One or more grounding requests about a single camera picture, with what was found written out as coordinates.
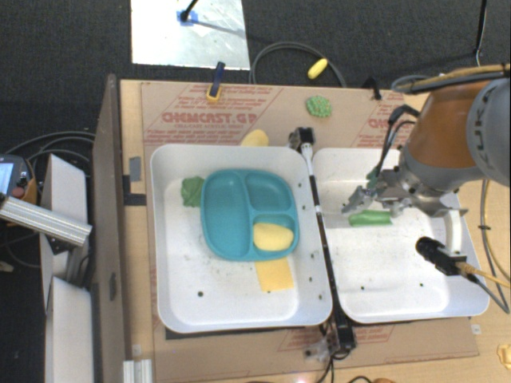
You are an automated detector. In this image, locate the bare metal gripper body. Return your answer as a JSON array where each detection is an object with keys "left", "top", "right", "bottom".
[{"left": 374, "top": 168, "right": 445, "bottom": 215}]

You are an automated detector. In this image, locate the green toy cucumber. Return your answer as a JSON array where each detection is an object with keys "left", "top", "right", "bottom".
[{"left": 347, "top": 209, "right": 394, "bottom": 228}]

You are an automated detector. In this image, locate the thin black and white rod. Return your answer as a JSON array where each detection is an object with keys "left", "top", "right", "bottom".
[{"left": 302, "top": 144, "right": 349, "bottom": 334}]

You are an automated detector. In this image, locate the white plastic tray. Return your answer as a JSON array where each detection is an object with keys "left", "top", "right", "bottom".
[
  {"left": 149, "top": 143, "right": 334, "bottom": 334},
  {"left": 311, "top": 147, "right": 491, "bottom": 325}
]

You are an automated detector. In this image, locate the yellow toy potato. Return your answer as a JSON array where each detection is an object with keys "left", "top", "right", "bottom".
[{"left": 252, "top": 222, "right": 295, "bottom": 252}]

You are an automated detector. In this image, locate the green dotted round toy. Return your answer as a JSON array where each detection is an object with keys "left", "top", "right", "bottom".
[{"left": 305, "top": 95, "right": 334, "bottom": 120}]

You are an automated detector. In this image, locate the yellow toy cheese slice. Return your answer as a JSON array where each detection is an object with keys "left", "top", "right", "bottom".
[{"left": 255, "top": 256, "right": 295, "bottom": 294}]

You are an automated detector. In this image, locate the brown cardboard board red print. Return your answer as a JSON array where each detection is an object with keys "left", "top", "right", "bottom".
[{"left": 140, "top": 81, "right": 481, "bottom": 369}]

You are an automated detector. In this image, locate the teal divided plate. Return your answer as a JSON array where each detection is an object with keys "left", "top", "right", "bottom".
[{"left": 200, "top": 168, "right": 301, "bottom": 263}]

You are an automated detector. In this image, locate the yellow toy corn cob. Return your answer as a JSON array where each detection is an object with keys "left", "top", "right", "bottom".
[{"left": 307, "top": 57, "right": 329, "bottom": 81}]

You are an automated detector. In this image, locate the green toy lettuce leaf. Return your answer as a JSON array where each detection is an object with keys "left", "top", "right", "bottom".
[{"left": 180, "top": 176, "right": 206, "bottom": 209}]

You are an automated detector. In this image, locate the black cylinder on white bracket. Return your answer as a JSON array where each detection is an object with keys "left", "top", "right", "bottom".
[{"left": 414, "top": 209, "right": 469, "bottom": 277}]

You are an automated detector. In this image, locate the black block with thin wires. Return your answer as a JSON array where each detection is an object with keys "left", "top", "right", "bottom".
[
  {"left": 288, "top": 126, "right": 317, "bottom": 149},
  {"left": 318, "top": 320, "right": 357, "bottom": 355}
]

